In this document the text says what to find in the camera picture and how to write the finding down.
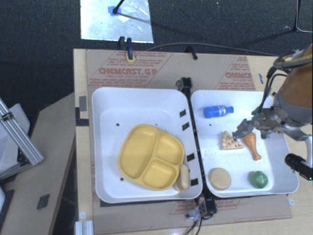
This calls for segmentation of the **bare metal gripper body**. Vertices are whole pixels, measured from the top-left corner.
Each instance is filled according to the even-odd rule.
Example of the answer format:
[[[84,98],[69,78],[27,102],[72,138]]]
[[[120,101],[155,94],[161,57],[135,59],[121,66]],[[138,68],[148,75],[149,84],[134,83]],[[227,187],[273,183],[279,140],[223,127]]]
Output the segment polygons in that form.
[[[259,107],[256,108],[253,111],[253,121],[254,127],[260,131],[262,139],[269,138],[272,133],[283,133],[281,122],[285,122],[277,116],[275,107],[261,110]]]

